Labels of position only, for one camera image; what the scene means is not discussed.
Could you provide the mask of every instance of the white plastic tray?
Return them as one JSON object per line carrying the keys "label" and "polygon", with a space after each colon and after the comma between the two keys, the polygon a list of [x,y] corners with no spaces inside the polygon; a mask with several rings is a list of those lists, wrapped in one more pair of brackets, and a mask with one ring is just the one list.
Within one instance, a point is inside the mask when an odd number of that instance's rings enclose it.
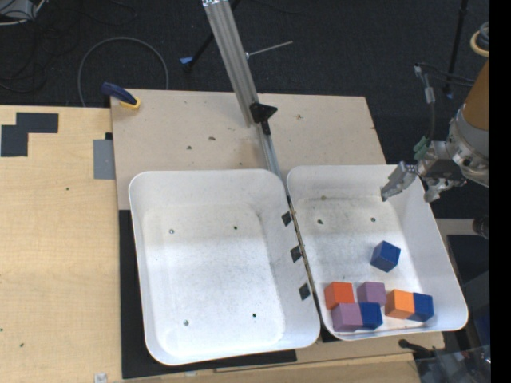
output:
{"label": "white plastic tray", "polygon": [[[287,187],[303,239],[323,324],[339,339],[355,340],[394,334],[461,329],[468,310],[442,242],[424,189],[415,180],[385,203],[380,187],[392,165],[301,166],[290,171]],[[382,240],[402,249],[389,273],[370,265]],[[390,318],[375,331],[335,332],[323,290],[333,281],[365,281],[430,294],[435,315],[425,323]]]}
{"label": "white plastic tray", "polygon": [[166,365],[309,346],[319,316],[283,183],[261,169],[144,172],[129,186],[145,341]]}

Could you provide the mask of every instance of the wooden block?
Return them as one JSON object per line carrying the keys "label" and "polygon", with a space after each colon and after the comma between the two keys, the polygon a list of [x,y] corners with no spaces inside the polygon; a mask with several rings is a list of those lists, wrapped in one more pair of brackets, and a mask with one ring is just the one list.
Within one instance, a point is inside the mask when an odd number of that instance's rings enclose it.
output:
{"label": "wooden block", "polygon": [[377,302],[380,306],[386,304],[386,291],[383,282],[367,281],[357,288],[359,302]]}
{"label": "wooden block", "polygon": [[375,330],[383,324],[382,308],[377,302],[359,302],[358,306],[360,306],[364,329]]}
{"label": "wooden block", "polygon": [[414,313],[408,319],[417,322],[425,322],[434,315],[433,297],[431,295],[413,293]]}
{"label": "wooden block", "polygon": [[386,296],[385,315],[407,319],[415,312],[414,294],[404,290],[392,290]]}
{"label": "wooden block", "polygon": [[332,282],[325,288],[325,302],[329,310],[339,303],[355,303],[351,282]]}
{"label": "wooden block", "polygon": [[358,303],[339,303],[331,313],[335,332],[354,332],[363,327]]}
{"label": "wooden block", "polygon": [[382,271],[389,272],[398,265],[400,254],[401,248],[387,241],[382,241],[374,248],[370,264]]}

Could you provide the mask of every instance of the black tape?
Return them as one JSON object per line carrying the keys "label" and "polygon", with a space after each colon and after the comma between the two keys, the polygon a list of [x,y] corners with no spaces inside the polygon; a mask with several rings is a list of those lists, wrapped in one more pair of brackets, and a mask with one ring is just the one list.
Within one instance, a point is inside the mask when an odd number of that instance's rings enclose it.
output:
{"label": "black tape", "polygon": [[286,227],[291,221],[293,221],[293,219],[291,218],[290,211],[288,211],[285,215],[282,216],[282,221],[284,221],[284,226]]}
{"label": "black tape", "polygon": [[2,126],[0,156],[28,156],[29,133],[57,133],[58,113],[16,113],[16,124]]}
{"label": "black tape", "polygon": [[305,282],[300,289],[298,290],[300,293],[300,297],[302,298],[302,301],[307,298],[309,295],[311,295],[311,290],[309,289],[309,285]]}
{"label": "black tape", "polygon": [[296,246],[291,249],[291,257],[293,258],[293,263],[296,263],[300,257],[302,256],[302,252],[300,251],[300,246]]}
{"label": "black tape", "polygon": [[24,128],[15,124],[2,126],[2,143],[0,144],[0,156],[28,156],[28,133]]}
{"label": "black tape", "polygon": [[27,133],[57,133],[58,113],[16,113],[16,125]]}

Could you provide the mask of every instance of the blue cube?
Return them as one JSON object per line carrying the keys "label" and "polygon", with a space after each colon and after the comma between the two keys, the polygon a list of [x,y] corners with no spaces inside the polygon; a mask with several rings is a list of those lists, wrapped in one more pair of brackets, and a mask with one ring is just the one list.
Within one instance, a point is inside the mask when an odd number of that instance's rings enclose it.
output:
{"label": "blue cube", "polygon": [[401,248],[382,241],[374,248],[370,264],[382,271],[389,272],[398,265],[400,254]]}
{"label": "blue cube", "polygon": [[412,321],[425,322],[434,315],[431,295],[414,292],[414,306],[414,314],[408,317]]}
{"label": "blue cube", "polygon": [[362,314],[363,329],[375,330],[381,324],[382,308],[377,302],[359,302],[360,312]]}

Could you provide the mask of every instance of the black bracket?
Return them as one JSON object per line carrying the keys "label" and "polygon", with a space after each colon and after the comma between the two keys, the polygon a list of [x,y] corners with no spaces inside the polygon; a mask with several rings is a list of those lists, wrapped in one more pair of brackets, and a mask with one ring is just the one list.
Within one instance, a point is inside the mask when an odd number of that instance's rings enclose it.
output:
{"label": "black bracket", "polygon": [[277,108],[275,106],[264,105],[259,102],[253,102],[250,104],[252,119],[257,124],[261,123],[265,135],[271,135],[268,119],[270,119],[275,112],[277,112]]}

